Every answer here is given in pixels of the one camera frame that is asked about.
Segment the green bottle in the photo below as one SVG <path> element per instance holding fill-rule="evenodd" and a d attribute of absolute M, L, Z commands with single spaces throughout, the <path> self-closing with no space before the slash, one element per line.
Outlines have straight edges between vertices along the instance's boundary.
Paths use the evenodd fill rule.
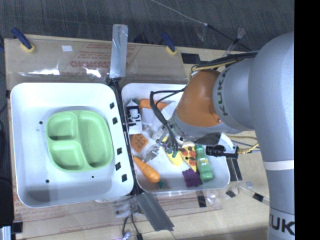
<path fill-rule="evenodd" d="M 213 174 L 211 172 L 208 156 L 204 153 L 204 148 L 202 145 L 195 145 L 196 153 L 196 167 L 200 173 L 200 179 L 202 182 L 207 182 L 213 179 Z"/>

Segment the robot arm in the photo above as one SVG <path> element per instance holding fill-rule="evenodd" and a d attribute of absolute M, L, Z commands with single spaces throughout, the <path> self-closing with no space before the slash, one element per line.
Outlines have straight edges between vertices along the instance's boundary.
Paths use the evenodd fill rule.
<path fill-rule="evenodd" d="M 170 122 L 176 135 L 211 146 L 217 133 L 255 130 L 270 193 L 269 240 L 295 239 L 293 82 L 291 32 L 222 73 L 198 72 Z"/>

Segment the green divided tray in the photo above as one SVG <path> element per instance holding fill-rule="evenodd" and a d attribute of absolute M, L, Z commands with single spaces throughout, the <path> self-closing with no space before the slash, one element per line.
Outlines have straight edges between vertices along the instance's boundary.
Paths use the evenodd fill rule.
<path fill-rule="evenodd" d="M 114 149 L 106 120 L 90 110 L 51 115 L 46 140 L 53 164 L 65 172 L 85 172 L 107 166 Z"/>

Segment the toy pizza slice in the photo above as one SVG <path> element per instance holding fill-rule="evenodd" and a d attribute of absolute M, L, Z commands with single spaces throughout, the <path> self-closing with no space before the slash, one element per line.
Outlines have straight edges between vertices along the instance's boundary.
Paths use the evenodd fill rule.
<path fill-rule="evenodd" d="M 185 161 L 194 172 L 197 171 L 196 150 L 194 145 L 179 148 L 178 154 L 180 154 L 183 161 Z"/>

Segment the table surface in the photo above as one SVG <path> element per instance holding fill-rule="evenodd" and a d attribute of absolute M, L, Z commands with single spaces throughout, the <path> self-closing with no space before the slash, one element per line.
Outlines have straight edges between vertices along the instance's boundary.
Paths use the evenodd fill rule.
<path fill-rule="evenodd" d="M 30 39 L 44 39 L 48 42 L 52 40 L 99 42 L 96 40 L 51 36 L 27 36 Z M 177 47 L 176 49 L 178 53 L 198 54 L 201 61 L 217 59 L 225 52 L 223 50 L 187 47 Z M 10 52 L 14 51 L 6 49 L 6 62 Z M 192 65 L 190 64 L 183 64 L 183 70 L 185 70 L 186 74 L 190 73 L 191 66 Z M 8 100 L 8 108 L 10 120 L 10 100 Z M 250 138 L 255 137 L 254 131 L 245 131 L 237 134 L 237 136 L 242 136 L 243 138 L 232 139 L 252 145 L 255 144 L 255 141 Z M 12 129 L 10 128 L 10 150 L 12 171 L 14 172 L 13 186 L 16 186 L 12 146 Z M 253 191 L 253 193 L 256 192 L 268 198 L 268 183 L 260 152 L 239 155 L 237 161 L 243 179 L 241 183 L 251 183 L 252 188 L 250 190 Z M 134 214 L 136 227 L 143 234 L 142 236 L 145 240 L 266 239 L 269 223 L 269 206 L 253 199 L 243 191 L 240 191 L 238 195 L 233 198 L 228 198 L 228 196 L 225 195 L 225 192 L 229 189 L 237 191 L 238 188 L 235 188 L 236 184 L 237 182 L 231 182 L 230 185 L 224 189 L 218 189 L 212 193 L 205 193 L 208 195 L 211 193 L 215 196 L 215 203 L 213 205 L 208 205 L 207 207 L 199 207 L 197 197 L 194 193 L 193 195 L 191 194 L 183 197 L 170 197 L 162 200 L 159 198 L 159 203 L 174 224 L 174 231 L 172 232 L 166 230 L 154 232 L 146 217 L 139 213 Z M 107 203 L 99 204 L 92 201 L 80 204 L 62 205 L 55 208 L 29 208 L 20 202 L 15 188 L 14 206 L 15 220 L 23 221 L 23 232 L 16 235 L 17 240 L 113 240 L 122 238 L 124 218 L 116 218 L 112 205 Z M 136 232 L 130 219 L 127 222 L 125 231 L 131 232 L 133 235 Z"/>

